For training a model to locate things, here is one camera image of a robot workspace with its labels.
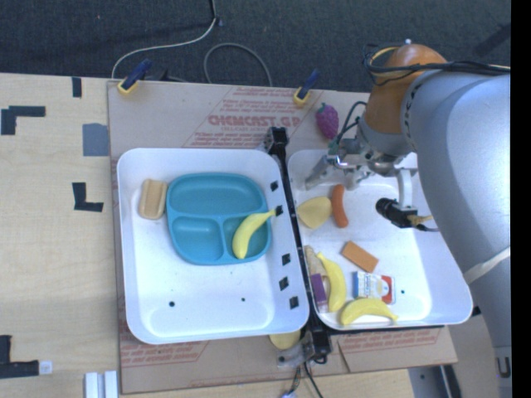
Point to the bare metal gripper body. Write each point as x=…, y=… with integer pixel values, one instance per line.
x=352, y=155

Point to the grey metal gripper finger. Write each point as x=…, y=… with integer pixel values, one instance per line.
x=355, y=180
x=318, y=173

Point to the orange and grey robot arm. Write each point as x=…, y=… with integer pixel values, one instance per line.
x=460, y=147

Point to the orange sausage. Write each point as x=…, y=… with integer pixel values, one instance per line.
x=339, y=207

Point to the pale yellow potato chip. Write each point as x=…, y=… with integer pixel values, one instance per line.
x=285, y=340
x=314, y=213

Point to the purple grapes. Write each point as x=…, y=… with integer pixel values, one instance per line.
x=327, y=120

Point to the thin black rod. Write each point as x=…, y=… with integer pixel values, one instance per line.
x=295, y=222

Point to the white plastic tray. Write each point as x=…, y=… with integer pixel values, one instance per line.
x=199, y=297
x=386, y=234

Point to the orange rectangular biscuit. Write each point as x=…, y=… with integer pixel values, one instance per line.
x=360, y=257

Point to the beige toy food piece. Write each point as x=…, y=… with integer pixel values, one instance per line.
x=311, y=259

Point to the yellow banana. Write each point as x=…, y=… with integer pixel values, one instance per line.
x=367, y=308
x=337, y=284
x=245, y=234

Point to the white red and blue carton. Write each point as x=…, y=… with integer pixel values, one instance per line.
x=373, y=286

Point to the blue divided plate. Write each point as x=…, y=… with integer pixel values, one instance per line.
x=207, y=205

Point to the purple packet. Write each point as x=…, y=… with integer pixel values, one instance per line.
x=319, y=290

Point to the brown cardboard board, red print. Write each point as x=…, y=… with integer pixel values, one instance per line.
x=174, y=114

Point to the tan bread bun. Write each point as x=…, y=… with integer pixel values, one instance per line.
x=152, y=199

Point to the black cylinder on white bracket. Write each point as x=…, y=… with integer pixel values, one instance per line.
x=392, y=210

